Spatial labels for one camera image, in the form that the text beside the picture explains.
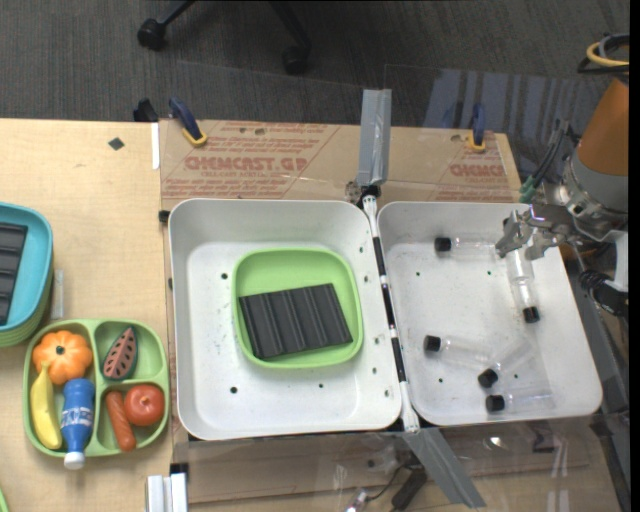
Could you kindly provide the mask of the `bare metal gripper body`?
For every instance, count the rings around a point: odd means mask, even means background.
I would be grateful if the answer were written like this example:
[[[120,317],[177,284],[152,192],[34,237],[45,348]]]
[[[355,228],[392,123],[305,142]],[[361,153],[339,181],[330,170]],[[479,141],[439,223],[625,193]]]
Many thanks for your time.
[[[543,183],[528,189],[528,202],[530,246],[614,242],[627,231],[628,194],[622,186]]]

